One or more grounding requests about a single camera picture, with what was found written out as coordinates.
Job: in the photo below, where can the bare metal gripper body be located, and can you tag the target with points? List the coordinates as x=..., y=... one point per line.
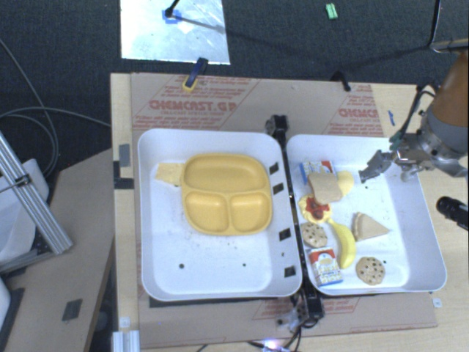
x=425, y=154

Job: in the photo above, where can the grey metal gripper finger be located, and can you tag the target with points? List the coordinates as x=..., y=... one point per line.
x=413, y=173
x=375, y=165

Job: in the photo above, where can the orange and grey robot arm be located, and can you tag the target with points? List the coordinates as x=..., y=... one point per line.
x=450, y=97

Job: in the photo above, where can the pale yellow round toy food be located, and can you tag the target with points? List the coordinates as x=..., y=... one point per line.
x=347, y=182

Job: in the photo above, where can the white plastic tray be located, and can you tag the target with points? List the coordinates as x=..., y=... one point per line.
x=220, y=262
x=403, y=211

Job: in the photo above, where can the tan bread slice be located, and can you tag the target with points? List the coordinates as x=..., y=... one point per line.
x=325, y=188

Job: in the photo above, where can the blue and white carton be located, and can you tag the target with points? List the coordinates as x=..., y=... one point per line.
x=315, y=167

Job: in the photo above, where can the tan triangular sandwich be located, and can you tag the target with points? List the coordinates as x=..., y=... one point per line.
x=368, y=229

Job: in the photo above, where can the yellow pizza slice, red topping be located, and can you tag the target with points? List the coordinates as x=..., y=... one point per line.
x=314, y=207

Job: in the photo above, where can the yellow banana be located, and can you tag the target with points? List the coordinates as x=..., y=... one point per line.
x=346, y=244

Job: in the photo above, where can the brown chocolate chip biscuit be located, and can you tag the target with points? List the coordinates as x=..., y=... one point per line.
x=314, y=234
x=370, y=270

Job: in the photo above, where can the red and white carton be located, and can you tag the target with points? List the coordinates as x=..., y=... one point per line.
x=325, y=267

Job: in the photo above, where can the yellow divided plate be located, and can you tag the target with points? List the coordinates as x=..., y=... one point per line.
x=225, y=193

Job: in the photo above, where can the brown cardboard board, red print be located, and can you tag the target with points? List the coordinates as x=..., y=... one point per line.
x=227, y=101

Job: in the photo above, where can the yellow cheese slice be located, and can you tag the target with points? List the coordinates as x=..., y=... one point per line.
x=168, y=172

